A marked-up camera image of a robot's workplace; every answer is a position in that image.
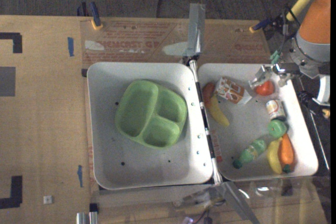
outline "small can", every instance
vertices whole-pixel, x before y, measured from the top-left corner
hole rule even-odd
[[[266,108],[271,120],[286,120],[286,114],[280,99],[269,100],[266,103]]]

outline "blue tape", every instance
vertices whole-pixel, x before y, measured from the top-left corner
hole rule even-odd
[[[74,51],[73,43],[74,43],[74,39],[72,37],[68,37],[68,50],[69,50],[70,57],[75,56],[73,53]]]

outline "wooden board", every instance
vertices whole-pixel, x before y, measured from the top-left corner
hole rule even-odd
[[[179,62],[187,48],[188,19],[104,18],[100,31],[81,23],[83,64],[95,62]],[[255,20],[205,20],[204,49],[198,65],[209,62],[269,63]]]
[[[82,21],[87,24],[87,20],[84,17],[0,16],[0,32],[17,32],[23,37],[21,54],[13,53],[11,40],[0,40],[0,66],[15,67],[16,70],[15,96],[0,97],[0,199],[11,195],[12,176],[23,177],[23,201],[20,207],[0,209],[1,223],[75,223],[76,213],[88,213],[91,186],[97,185],[90,173],[86,79],[81,75],[81,30]],[[239,29],[237,25],[247,27],[251,21],[212,23],[221,27],[229,25],[224,29]],[[229,36],[225,31],[217,35]],[[68,50],[68,37],[74,41],[74,56],[70,56]],[[185,32],[175,41],[184,40]],[[265,44],[262,37],[259,42]],[[79,165],[82,167],[82,187]],[[293,222],[287,223],[298,223],[295,215],[300,210],[301,223],[313,217],[321,220],[319,223],[325,223],[316,190],[311,188],[314,196],[310,202],[273,204],[272,209],[261,205],[254,212],[261,220],[290,214]],[[43,197],[47,195],[53,196],[53,204],[43,204]],[[248,223],[241,221],[227,206],[218,207],[213,212],[217,216],[214,217],[216,223]],[[199,213],[199,208],[178,212],[171,208],[171,203],[135,203],[111,209],[102,202],[99,223],[179,224],[185,215],[195,217]]]

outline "green cap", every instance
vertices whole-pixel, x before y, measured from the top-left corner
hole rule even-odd
[[[239,159],[235,159],[232,165],[236,169],[240,169],[243,166],[242,162]]]
[[[286,164],[286,165],[283,167],[282,171],[285,172],[285,173],[290,173],[290,172],[291,172],[290,165],[289,165],[289,164]]]

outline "yellow banana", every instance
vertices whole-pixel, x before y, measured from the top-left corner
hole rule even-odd
[[[267,159],[270,167],[274,173],[281,174],[282,168],[280,160],[278,157],[279,145],[281,143],[282,137],[277,140],[272,141],[267,148]]]
[[[210,115],[214,118],[214,120],[220,125],[224,127],[228,127],[230,125],[229,120],[221,111],[218,105],[218,99],[215,95],[210,98],[209,102],[205,103],[205,107],[208,109]]]

